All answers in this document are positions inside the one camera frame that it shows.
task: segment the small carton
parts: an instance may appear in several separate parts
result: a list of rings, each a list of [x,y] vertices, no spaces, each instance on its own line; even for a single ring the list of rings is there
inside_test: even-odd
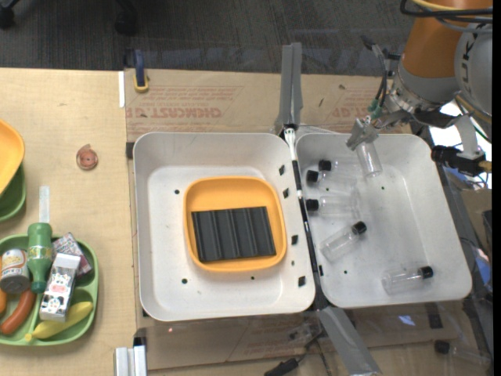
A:
[[[38,311],[41,320],[66,321],[79,264],[80,256],[56,255]]]

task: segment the green bowl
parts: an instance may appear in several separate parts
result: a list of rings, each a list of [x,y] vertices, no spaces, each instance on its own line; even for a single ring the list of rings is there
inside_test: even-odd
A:
[[[65,344],[81,337],[90,328],[92,321],[94,320],[94,315],[96,313],[99,285],[99,267],[94,251],[85,242],[82,242],[80,240],[77,240],[77,242],[88,262],[92,266],[92,271],[82,277],[77,278],[75,282],[74,293],[71,297],[71,305],[78,302],[90,301],[92,302],[92,311],[77,324],[74,324],[73,326],[67,328],[64,331],[61,331],[58,334],[53,335],[52,337],[44,338],[43,340],[33,338],[31,341],[27,342],[24,339],[24,335],[26,333],[31,333],[40,322],[40,320],[38,319],[38,309],[40,308],[41,298],[43,294],[38,294],[37,300],[28,318],[13,334],[0,334],[0,344],[38,346]],[[27,246],[27,234],[12,235],[0,240],[0,255],[3,255],[4,252],[14,248],[27,250]],[[0,323],[7,319],[10,313],[12,313],[16,308],[19,297],[19,294],[8,296],[7,308],[0,316]]]
[[[13,179],[0,195],[0,222],[16,215],[26,201],[26,183],[23,164],[19,166]]]

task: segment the toy sausage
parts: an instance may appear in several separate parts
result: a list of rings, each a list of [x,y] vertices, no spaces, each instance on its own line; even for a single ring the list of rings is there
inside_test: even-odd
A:
[[[30,288],[21,293],[14,312],[0,326],[3,334],[12,334],[28,318],[36,297],[37,295]]]
[[[7,293],[0,288],[0,316],[7,307]]]

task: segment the green bottle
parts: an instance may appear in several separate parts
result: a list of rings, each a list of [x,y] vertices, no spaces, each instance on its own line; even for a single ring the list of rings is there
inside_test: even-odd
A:
[[[27,266],[33,275],[31,290],[35,294],[43,293],[52,266],[52,227],[47,222],[28,227]]]

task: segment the orange bowl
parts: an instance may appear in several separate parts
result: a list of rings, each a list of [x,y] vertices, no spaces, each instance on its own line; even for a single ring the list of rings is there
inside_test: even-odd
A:
[[[9,124],[0,120],[0,196],[24,159],[24,141]]]

